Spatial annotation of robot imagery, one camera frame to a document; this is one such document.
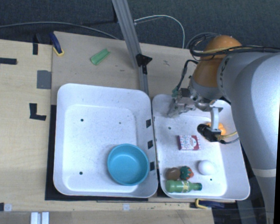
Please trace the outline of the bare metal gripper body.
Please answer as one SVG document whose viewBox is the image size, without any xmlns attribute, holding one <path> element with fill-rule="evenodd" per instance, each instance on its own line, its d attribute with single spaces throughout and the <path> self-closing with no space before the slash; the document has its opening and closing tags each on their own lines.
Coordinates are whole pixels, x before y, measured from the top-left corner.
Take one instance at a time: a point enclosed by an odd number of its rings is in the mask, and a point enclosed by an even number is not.
<svg viewBox="0 0 280 224">
<path fill-rule="evenodd" d="M 205 89 L 197 91 L 195 88 L 178 88 L 175 90 L 175 100 L 177 105 L 194 106 L 204 112 L 209 112 L 216 99 L 216 90 Z"/>
</svg>

